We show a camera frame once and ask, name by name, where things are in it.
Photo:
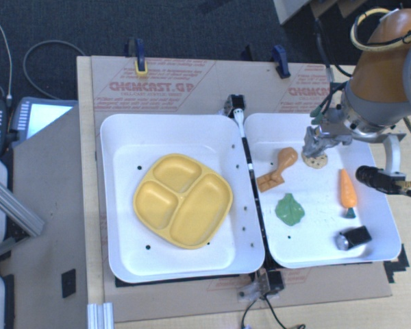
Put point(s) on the brown cardboard board red print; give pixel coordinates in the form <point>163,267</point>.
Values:
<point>192,87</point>

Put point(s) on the white plastic tray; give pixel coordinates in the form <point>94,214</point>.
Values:
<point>130,252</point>
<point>315,245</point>

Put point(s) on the tan chocolate chip biscuit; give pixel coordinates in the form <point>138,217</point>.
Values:
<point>316,163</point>

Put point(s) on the green toy lettuce leaf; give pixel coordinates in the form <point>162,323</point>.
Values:
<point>289,210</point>

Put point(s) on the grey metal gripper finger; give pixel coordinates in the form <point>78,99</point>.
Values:
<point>323,147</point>
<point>310,142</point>

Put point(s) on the orange toy carrot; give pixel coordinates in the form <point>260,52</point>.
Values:
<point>347,190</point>

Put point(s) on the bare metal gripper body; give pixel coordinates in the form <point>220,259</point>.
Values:
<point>335,129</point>

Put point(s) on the small black can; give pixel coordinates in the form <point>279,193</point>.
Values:
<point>358,236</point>

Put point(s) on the thin black and white rod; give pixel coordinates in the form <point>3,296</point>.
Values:
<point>251,170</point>

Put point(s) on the tan toy chicken drumstick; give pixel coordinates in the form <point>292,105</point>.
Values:
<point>287,158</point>

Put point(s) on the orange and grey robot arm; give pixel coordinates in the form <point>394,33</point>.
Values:
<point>380,70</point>

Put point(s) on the orange-brown toy chocolate bar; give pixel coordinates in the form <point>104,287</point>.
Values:
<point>268,183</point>

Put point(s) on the black cylinder on white bracket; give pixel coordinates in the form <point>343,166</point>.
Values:
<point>376,178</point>

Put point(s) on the yellow divided plate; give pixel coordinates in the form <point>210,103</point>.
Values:
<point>183,201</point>

